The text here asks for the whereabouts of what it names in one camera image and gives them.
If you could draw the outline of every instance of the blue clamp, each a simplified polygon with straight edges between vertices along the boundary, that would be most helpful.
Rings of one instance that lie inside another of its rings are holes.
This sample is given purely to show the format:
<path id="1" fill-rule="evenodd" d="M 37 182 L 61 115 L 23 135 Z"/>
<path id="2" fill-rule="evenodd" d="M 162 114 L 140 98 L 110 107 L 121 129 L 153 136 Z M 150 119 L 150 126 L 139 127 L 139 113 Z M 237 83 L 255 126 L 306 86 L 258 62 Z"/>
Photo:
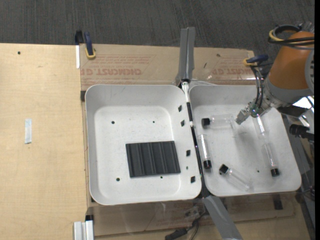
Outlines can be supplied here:
<path id="1" fill-rule="evenodd" d="M 254 56 L 252 58 L 245 58 L 243 60 L 243 64 L 245 66 L 254 66 L 255 63 L 259 65 L 260 63 L 267 61 L 268 59 L 269 59 L 269 56 L 267 54 L 261 54 L 261 55 Z"/>
<path id="2" fill-rule="evenodd" d="M 84 32 L 84 39 L 85 39 L 85 54 L 88 59 L 94 59 L 96 57 L 95 49 L 92 47 L 92 41 L 89 32 Z"/>

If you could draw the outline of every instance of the black cap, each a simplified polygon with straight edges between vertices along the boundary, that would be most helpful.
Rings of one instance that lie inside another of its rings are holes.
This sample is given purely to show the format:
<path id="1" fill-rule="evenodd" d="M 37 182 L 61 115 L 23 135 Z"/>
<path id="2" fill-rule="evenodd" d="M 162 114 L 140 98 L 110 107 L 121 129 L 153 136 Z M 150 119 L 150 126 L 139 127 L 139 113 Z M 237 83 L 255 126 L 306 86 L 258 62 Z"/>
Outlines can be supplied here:
<path id="1" fill-rule="evenodd" d="M 222 173 L 222 174 L 226 174 L 228 170 L 229 170 L 229 167 L 226 166 L 225 164 L 222 164 L 220 166 L 219 172 Z"/>
<path id="2" fill-rule="evenodd" d="M 210 160 L 203 161 L 203 166 L 205 169 L 211 169 L 212 168 L 211 161 Z"/>
<path id="3" fill-rule="evenodd" d="M 271 169 L 270 171 L 271 171 L 272 177 L 276 177 L 280 175 L 278 168 Z"/>
<path id="4" fill-rule="evenodd" d="M 201 124 L 202 124 L 202 126 L 210 125 L 210 118 L 202 118 Z"/>

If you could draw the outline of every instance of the gray carpet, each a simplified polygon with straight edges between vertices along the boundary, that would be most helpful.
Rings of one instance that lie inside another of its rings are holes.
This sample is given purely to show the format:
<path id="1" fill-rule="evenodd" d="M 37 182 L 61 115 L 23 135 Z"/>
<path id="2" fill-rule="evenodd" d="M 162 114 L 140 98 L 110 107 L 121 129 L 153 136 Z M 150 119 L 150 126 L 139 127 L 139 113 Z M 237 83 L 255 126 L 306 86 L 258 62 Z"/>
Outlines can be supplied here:
<path id="1" fill-rule="evenodd" d="M 315 0 L 0 0 L 0 42 L 74 44 L 77 29 L 99 44 L 179 46 L 196 27 L 197 47 L 238 48 L 274 57 L 279 24 L 315 20 Z"/>

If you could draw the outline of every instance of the black ribbed mat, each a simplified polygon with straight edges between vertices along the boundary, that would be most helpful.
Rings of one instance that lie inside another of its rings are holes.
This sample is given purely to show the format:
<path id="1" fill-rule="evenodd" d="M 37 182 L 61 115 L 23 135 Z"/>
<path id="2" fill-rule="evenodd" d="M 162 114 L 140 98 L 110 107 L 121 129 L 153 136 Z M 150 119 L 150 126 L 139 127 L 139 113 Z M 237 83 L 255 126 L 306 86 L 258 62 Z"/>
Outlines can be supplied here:
<path id="1" fill-rule="evenodd" d="M 125 148 L 131 178 L 181 172 L 174 141 L 130 143 Z"/>

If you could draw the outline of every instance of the test tube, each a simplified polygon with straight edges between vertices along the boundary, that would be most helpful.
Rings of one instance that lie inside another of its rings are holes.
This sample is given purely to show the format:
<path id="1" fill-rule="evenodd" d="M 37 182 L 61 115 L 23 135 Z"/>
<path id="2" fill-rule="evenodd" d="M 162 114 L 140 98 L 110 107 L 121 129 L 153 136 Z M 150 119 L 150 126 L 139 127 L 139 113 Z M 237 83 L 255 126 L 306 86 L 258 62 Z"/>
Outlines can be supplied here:
<path id="1" fill-rule="evenodd" d="M 269 140 L 269 132 L 262 121 L 262 118 L 258 115 L 253 118 L 256 134 L 261 145 L 261 151 L 264 156 L 266 164 L 270 167 L 272 177 L 279 176 L 278 162 L 274 155 L 271 142 Z"/>
<path id="2" fill-rule="evenodd" d="M 200 134 L 197 136 L 198 148 L 205 169 L 210 169 L 212 167 L 210 153 L 207 144 L 207 135 Z"/>
<path id="3" fill-rule="evenodd" d="M 244 174 L 234 168 L 230 168 L 225 164 L 222 164 L 219 169 L 220 175 L 224 176 L 228 182 L 237 187 L 240 190 L 249 191 L 253 188 L 252 181 Z"/>
<path id="4" fill-rule="evenodd" d="M 217 114 L 211 117 L 202 118 L 201 124 L 204 128 L 233 128 L 235 119 L 232 114 Z"/>

